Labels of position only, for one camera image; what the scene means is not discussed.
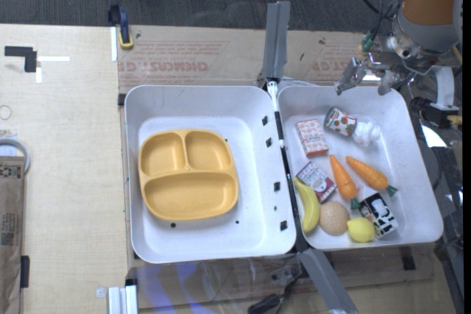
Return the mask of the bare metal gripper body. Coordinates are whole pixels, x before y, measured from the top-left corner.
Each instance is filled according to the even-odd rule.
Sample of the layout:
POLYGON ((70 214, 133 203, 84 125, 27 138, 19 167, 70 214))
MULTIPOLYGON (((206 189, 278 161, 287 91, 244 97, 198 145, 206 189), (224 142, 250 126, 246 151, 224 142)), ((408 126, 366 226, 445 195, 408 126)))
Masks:
POLYGON ((457 68, 461 64, 452 49, 432 51, 421 47, 403 35, 378 36, 368 53, 367 66, 382 77, 386 71, 397 75, 396 83, 414 75, 425 75, 433 67, 457 68))

